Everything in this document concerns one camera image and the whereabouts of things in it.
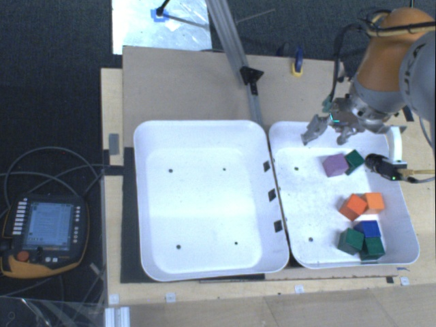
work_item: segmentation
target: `purple block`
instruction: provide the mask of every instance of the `purple block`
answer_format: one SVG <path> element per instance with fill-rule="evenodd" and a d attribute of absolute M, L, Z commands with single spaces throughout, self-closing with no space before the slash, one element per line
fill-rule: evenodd
<path fill-rule="evenodd" d="M 336 154 L 327 157 L 322 163 L 327 177 L 334 177 L 344 173 L 349 166 L 344 154 Z"/>

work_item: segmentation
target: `green block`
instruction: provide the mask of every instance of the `green block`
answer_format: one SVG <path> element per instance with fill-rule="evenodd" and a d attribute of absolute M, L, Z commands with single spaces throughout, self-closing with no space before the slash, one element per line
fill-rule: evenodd
<path fill-rule="evenodd" d="M 348 153 L 345 156 L 345 160 L 347 160 L 349 166 L 349 169 L 345 171 L 345 174 L 348 176 L 353 173 L 357 167 L 363 165 L 365 162 L 364 158 L 357 152 L 357 150 L 353 150 L 351 153 Z"/>
<path fill-rule="evenodd" d="M 338 249 L 348 254 L 355 254 L 362 250 L 364 234 L 348 228 L 341 233 Z"/>
<path fill-rule="evenodd" d="M 380 237 L 366 237 L 360 252 L 361 260 L 377 260 L 385 254 Z"/>

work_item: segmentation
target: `blue block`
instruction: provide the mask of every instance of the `blue block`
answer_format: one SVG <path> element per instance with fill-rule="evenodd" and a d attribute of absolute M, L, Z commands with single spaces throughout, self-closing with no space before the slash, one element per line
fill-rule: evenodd
<path fill-rule="evenodd" d="M 360 221 L 354 226 L 358 232 L 362 232 L 367 237 L 381 237 L 377 221 Z"/>

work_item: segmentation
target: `red emergency stop button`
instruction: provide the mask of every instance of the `red emergency stop button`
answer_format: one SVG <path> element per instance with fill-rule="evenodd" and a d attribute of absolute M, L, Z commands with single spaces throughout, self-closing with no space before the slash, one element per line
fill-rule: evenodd
<path fill-rule="evenodd" d="M 16 255 L 16 259 L 19 262 L 27 262 L 29 260 L 29 252 L 28 251 L 19 251 L 18 254 Z"/>

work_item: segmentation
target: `dark floor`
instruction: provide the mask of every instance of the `dark floor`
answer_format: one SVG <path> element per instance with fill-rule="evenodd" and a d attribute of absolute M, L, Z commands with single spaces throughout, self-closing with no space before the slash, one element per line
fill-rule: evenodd
<path fill-rule="evenodd" d="M 314 59 L 332 58 L 336 33 L 355 22 L 361 9 L 409 5 L 409 0 L 228 1 L 236 20 L 275 9 L 238 24 L 247 54 L 275 55 L 282 43 L 289 42 L 292 48 L 301 45 L 305 57 Z M 416 7 L 436 15 L 435 0 L 416 0 Z M 102 162 L 99 71 L 121 66 L 121 57 L 112 55 L 111 50 L 111 13 L 111 0 L 0 0 L 0 173 L 19 155 L 40 146 L 66 147 L 91 163 Z M 220 48 L 214 33 L 212 38 L 213 47 Z M 351 55 L 345 59 L 350 72 L 355 70 L 366 42 L 361 35 L 345 39 L 344 53 Z M 17 168 L 57 173 L 79 163 L 46 152 L 27 157 Z M 14 177 L 10 197 L 37 181 Z M 71 177 L 78 190 L 86 189 L 91 181 L 86 170 Z M 16 296 L 98 300 L 102 281 L 90 267 L 94 264 L 102 269 L 98 187 L 87 200 L 92 227 L 83 264 Z M 0 197 L 0 212 L 4 208 L 4 197 Z M 39 282 L 0 277 L 0 295 Z"/>

